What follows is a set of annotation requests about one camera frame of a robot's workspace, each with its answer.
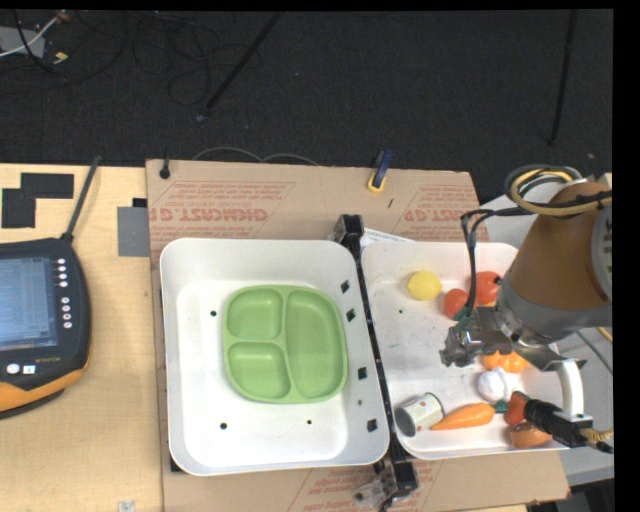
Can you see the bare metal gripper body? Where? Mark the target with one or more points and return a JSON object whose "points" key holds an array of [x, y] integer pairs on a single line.
{"points": [[492, 332]]}

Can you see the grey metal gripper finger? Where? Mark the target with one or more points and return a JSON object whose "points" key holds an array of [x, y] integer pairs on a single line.
{"points": [[451, 347], [469, 357]]}

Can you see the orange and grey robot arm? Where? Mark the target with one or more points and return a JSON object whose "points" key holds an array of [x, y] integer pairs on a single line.
{"points": [[555, 260]]}

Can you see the white plastic tray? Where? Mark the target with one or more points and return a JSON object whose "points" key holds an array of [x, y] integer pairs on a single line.
{"points": [[200, 400], [425, 345]]}

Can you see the orange toy pumpkin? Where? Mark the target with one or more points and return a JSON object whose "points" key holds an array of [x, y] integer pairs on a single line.
{"points": [[505, 362]]}

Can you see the white garlic bulb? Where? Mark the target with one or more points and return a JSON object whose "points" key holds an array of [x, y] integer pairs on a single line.
{"points": [[492, 385]]}

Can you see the small red tomato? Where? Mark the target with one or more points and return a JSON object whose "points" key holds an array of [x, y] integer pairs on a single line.
{"points": [[454, 302]]}

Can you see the large red tomato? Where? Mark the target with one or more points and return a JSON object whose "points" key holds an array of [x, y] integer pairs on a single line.
{"points": [[486, 287]]}

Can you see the orange carrot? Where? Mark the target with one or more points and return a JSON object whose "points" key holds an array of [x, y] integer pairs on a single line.
{"points": [[462, 416]]}

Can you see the yellow lemon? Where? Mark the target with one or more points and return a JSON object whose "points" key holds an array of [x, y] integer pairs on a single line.
{"points": [[424, 286]]}

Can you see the red strawberry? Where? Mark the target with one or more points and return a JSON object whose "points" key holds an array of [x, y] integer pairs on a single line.
{"points": [[514, 409]]}

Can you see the small white can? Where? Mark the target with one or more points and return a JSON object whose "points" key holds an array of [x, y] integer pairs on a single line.
{"points": [[425, 411]]}

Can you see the orange-brown bread roll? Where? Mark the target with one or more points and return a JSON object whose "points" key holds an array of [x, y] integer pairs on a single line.
{"points": [[527, 436]]}

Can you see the white paper sheet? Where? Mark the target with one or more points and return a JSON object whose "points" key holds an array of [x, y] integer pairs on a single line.
{"points": [[385, 235]]}

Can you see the green divided plate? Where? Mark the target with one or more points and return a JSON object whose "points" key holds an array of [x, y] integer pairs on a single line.
{"points": [[312, 345]]}

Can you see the brown cardboard board, red print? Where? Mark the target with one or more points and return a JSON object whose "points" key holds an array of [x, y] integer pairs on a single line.
{"points": [[300, 210]]}

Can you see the black cylinder on white bracket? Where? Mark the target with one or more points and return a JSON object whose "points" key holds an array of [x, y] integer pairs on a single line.
{"points": [[555, 419]]}

